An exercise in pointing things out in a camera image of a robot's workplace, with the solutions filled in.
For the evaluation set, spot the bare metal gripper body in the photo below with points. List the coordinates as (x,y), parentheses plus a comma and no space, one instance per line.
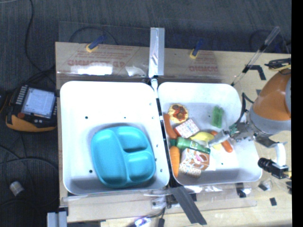
(245,131)

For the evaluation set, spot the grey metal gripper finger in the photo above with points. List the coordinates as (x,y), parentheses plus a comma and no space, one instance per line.
(219,139)

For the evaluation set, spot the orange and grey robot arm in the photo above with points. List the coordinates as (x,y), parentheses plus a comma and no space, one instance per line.
(270,103)

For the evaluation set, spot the orange toy sausage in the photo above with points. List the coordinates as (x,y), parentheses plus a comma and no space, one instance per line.
(169,126)
(227,146)

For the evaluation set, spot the yellow banana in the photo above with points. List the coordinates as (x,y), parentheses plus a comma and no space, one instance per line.
(202,136)

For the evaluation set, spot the green toy vegetable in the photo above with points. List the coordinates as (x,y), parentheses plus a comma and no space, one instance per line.
(217,117)

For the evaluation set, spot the green bottle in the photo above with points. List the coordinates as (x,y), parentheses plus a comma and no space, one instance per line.
(189,144)

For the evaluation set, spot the pink and white small carton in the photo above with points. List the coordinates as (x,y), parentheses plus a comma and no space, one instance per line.
(187,128)

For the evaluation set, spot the white and brown printed carton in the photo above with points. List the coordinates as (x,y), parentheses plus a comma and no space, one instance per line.
(193,163)

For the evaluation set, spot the white plastic tray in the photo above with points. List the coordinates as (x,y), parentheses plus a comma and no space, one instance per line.
(106,98)
(201,96)

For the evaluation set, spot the orange carrot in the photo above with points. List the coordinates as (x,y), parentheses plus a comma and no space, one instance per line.
(175,159)

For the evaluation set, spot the round toy pizza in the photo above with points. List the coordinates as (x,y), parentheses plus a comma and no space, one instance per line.
(178,113)

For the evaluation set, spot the blue divided plate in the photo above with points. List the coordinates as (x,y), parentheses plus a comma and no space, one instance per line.
(111,155)

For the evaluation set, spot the brown cardboard board red print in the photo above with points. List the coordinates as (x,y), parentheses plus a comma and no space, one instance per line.
(71,55)

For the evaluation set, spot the small grey metal cylinder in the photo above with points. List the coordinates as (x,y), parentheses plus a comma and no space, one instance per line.
(16,188)

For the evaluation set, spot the black cylinder on white bracket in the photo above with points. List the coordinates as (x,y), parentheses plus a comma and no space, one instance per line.
(272,167)

